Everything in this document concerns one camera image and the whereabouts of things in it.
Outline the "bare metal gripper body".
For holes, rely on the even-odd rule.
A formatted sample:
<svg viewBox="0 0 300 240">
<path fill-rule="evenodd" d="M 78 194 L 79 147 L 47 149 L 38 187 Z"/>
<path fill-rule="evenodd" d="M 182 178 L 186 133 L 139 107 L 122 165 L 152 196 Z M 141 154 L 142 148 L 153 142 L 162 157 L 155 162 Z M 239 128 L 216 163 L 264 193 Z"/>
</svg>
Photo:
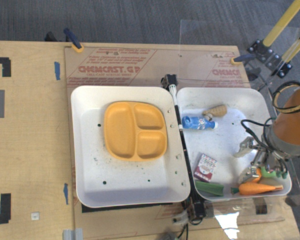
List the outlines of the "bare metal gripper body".
<svg viewBox="0 0 300 240">
<path fill-rule="evenodd" d="M 262 172 L 287 172 L 288 166 L 283 153 L 275 149 L 271 143 L 253 141 L 250 147 L 256 150 L 256 155 L 250 162 L 250 171 L 256 172 L 259 168 Z"/>
</svg>

